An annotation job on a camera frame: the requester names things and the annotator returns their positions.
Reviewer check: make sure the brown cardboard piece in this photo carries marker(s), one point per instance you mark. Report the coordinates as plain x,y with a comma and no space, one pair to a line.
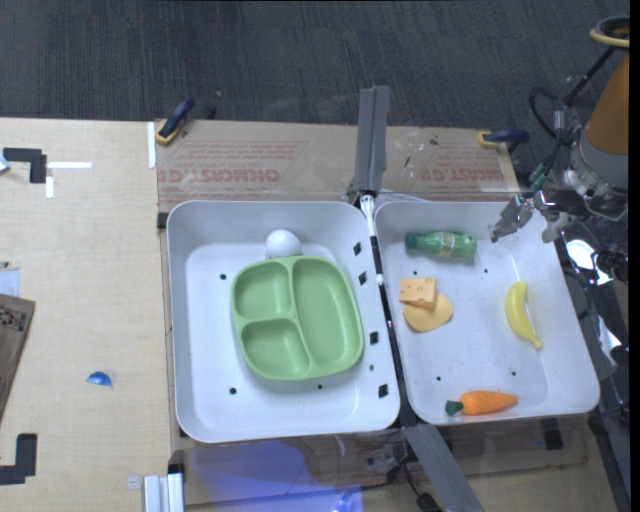
12,340

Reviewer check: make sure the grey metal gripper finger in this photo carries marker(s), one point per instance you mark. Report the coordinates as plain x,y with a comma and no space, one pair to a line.
554,226
510,217

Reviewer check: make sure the pale orange round biscuit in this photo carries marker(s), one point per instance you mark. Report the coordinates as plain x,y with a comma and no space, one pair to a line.
430,319

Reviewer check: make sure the green divided plate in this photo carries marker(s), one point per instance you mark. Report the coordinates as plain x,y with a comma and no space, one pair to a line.
320,310

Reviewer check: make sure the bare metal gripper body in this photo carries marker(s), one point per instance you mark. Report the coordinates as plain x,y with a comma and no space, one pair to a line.
590,197

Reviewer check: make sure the green plastic bottle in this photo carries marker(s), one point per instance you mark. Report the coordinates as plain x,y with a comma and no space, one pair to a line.
442,245

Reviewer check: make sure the brown cardboard board red print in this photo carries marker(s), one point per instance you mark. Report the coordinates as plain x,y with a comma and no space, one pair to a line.
260,170

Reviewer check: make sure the white plastic tray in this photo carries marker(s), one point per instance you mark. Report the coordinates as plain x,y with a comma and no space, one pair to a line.
480,360
210,350

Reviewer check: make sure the yellow banana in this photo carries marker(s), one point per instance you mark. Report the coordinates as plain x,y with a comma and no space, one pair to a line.
517,310

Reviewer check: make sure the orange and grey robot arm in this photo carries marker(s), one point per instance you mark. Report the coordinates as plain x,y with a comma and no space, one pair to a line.
611,110

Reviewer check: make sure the black cylinder on white bracket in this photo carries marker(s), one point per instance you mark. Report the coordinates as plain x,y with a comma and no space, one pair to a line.
611,265

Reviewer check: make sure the orange carrot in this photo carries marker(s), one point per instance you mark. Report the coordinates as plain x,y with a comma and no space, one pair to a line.
487,402

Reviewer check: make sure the small blue dome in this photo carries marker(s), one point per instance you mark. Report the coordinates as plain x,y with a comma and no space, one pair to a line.
99,379

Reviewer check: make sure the yellow cheese wedge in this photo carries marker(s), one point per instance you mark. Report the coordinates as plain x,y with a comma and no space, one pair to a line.
418,291

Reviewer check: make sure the white ball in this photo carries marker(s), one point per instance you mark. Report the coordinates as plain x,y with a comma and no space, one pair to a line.
282,243

